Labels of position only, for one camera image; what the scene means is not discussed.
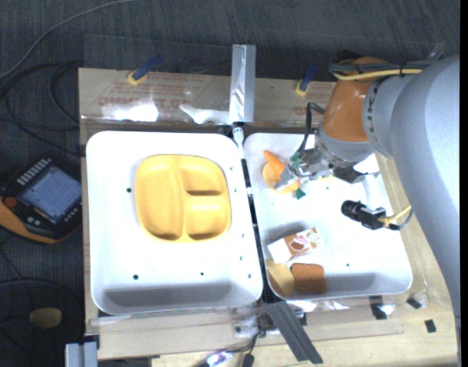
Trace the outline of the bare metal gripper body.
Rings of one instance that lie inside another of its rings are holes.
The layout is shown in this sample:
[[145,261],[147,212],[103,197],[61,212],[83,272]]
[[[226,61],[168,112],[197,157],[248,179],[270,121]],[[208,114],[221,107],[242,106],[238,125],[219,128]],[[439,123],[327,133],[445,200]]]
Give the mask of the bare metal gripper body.
[[292,171],[298,177],[328,177],[334,167],[333,156],[322,146],[296,151],[292,155]]

